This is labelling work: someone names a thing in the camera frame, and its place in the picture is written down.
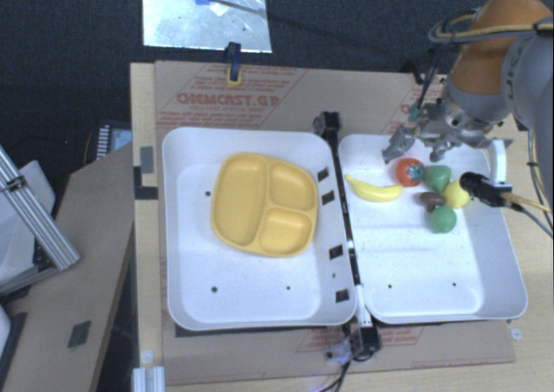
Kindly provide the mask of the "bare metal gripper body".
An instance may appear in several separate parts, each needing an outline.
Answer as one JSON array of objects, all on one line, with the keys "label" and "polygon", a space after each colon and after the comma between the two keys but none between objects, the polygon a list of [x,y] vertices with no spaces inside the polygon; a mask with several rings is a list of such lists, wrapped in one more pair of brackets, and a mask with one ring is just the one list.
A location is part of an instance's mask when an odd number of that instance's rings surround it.
[{"label": "bare metal gripper body", "polygon": [[485,148],[490,143],[486,136],[501,119],[475,118],[451,100],[415,103],[414,122],[417,137],[427,146],[436,141],[459,142],[472,148]]}]

